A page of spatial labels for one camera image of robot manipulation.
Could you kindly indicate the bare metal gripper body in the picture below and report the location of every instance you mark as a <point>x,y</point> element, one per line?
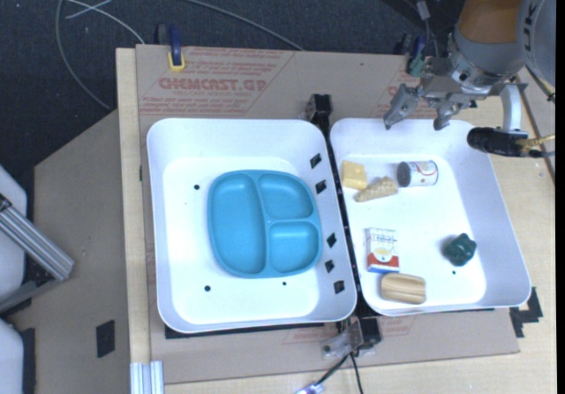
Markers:
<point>454,83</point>

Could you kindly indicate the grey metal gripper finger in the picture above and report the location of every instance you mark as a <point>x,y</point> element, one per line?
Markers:
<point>398,106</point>
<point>445,115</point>

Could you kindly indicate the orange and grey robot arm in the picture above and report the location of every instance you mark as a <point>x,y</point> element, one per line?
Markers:
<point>490,8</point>

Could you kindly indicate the small white can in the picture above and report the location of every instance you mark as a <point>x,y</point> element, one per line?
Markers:
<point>418,173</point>

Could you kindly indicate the yellow cheese wedge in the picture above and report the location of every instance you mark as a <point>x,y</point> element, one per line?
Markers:
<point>353,175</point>

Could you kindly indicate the beige crinkled biscuit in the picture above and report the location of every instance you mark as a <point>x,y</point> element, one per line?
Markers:
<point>376,190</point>

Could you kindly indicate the white plastic tray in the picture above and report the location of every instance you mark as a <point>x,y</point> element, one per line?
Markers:
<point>238,304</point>
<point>424,215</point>

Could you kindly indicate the thin black rod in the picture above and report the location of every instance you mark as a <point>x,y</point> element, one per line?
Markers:
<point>343,215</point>

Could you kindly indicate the dark green pepper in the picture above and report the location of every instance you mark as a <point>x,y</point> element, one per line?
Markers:
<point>459,249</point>

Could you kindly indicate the white and red carton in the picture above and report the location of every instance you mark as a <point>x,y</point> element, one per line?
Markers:
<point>381,250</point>

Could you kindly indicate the brown cardboard board red print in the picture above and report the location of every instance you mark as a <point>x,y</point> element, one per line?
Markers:
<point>247,87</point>

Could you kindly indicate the tan bread loaf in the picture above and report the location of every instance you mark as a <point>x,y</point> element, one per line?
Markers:
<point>402,288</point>

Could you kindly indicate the blue divided plate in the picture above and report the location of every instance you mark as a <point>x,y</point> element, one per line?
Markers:
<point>264,223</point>

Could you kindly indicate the black cylinder on white bracket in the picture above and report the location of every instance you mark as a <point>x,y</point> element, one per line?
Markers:
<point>503,127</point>

